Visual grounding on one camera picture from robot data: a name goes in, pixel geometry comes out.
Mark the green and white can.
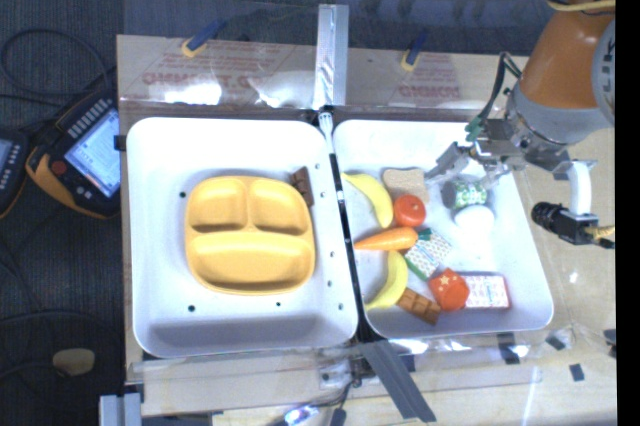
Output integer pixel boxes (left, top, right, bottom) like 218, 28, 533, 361
440, 178, 489, 209

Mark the red carton with star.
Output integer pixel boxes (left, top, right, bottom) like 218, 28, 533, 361
427, 267, 471, 313

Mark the green and white carton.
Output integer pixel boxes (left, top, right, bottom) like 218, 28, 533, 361
403, 227, 454, 282

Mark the yellow divided plate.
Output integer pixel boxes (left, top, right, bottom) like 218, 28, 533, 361
183, 175, 317, 297

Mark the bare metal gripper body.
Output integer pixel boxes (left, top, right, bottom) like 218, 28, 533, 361
468, 116, 572, 173

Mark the dark brown chocolate bar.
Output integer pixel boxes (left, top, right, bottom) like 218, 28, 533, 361
288, 166, 316, 209

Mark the light brown chocolate bar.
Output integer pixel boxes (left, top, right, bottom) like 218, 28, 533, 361
397, 287, 442, 326

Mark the thin black and white rod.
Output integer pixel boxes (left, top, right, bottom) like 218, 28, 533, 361
317, 110, 372, 343

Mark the white plastic tray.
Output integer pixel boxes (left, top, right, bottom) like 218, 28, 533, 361
125, 116, 360, 359
331, 118, 555, 340

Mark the orange carrot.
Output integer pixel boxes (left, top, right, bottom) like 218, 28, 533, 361
353, 226, 420, 253

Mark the orange tomato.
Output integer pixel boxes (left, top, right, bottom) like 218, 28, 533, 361
393, 193, 428, 229

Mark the tan bread slice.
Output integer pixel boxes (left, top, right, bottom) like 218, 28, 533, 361
382, 167, 430, 204

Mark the white bottle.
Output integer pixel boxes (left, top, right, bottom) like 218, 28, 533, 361
453, 204, 496, 238

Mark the brown cardboard board red print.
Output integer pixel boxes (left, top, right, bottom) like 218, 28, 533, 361
115, 33, 617, 426

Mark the yellow banana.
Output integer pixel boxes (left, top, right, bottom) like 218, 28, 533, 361
364, 249, 410, 313
341, 171, 395, 230

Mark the white and red packet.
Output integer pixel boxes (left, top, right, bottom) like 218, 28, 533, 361
462, 272, 511, 310

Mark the black cylinder on white bracket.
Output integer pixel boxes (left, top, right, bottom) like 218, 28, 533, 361
530, 158, 601, 246

